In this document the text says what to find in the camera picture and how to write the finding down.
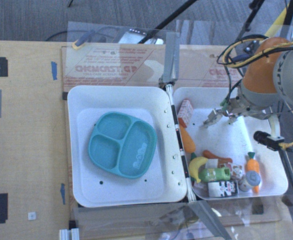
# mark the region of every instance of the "blue plate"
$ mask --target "blue plate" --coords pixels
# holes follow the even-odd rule
[[[157,146],[157,134],[134,116],[108,112],[96,122],[88,144],[92,162],[110,173],[136,179],[147,172]]]

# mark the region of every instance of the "gray carpet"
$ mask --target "gray carpet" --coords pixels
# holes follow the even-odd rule
[[[66,41],[69,22],[152,29],[187,0],[0,0],[0,40]],[[181,43],[228,45],[240,32],[253,0],[199,0],[168,24],[165,30],[193,25],[192,37],[181,33]],[[265,0],[251,25],[264,34],[282,10],[285,0]],[[293,116],[281,117],[282,135],[293,141]],[[293,166],[293,152],[289,153]],[[293,218],[293,187],[287,191]]]

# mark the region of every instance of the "orange toy vegetable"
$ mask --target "orange toy vegetable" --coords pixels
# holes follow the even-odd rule
[[[248,154],[249,160],[246,163],[246,171],[255,171],[259,174],[260,173],[260,165],[259,165],[259,162],[254,159],[256,153],[248,152],[247,154]],[[254,193],[259,193],[259,185],[254,186],[252,191]]]
[[[233,160],[232,158],[229,158],[229,157],[220,157],[220,156],[217,156],[216,154],[213,154],[211,151],[209,150],[204,150],[202,152],[203,156],[207,159],[220,159],[220,160],[223,160],[223,161],[226,161],[228,163],[233,163]]]
[[[196,151],[196,144],[182,125],[180,125],[180,133],[184,150],[188,153],[194,153]]]

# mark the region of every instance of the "toy banana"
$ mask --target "toy banana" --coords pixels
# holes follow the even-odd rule
[[[191,160],[191,162],[188,165],[188,171],[190,173],[190,176],[196,180],[197,183],[201,182],[201,179],[199,179],[199,168],[203,166],[208,159],[204,156],[198,156]]]

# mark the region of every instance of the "table surface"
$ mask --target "table surface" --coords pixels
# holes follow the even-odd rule
[[[57,239],[59,230],[68,229],[73,219],[68,118],[62,99],[63,50],[67,45],[0,41],[0,57],[8,60],[8,76],[0,76],[0,194],[8,195],[0,240],[8,235],[19,240]],[[242,221],[238,225],[228,225],[229,218],[221,218],[233,239],[293,239],[288,208],[281,197],[270,198],[266,203],[272,202],[273,208],[276,204],[277,211],[264,209],[265,215],[255,217],[255,223],[250,224],[254,219],[247,215],[232,217]],[[31,212],[36,212],[35,220],[28,220]],[[266,222],[264,217],[270,214],[275,219]]]

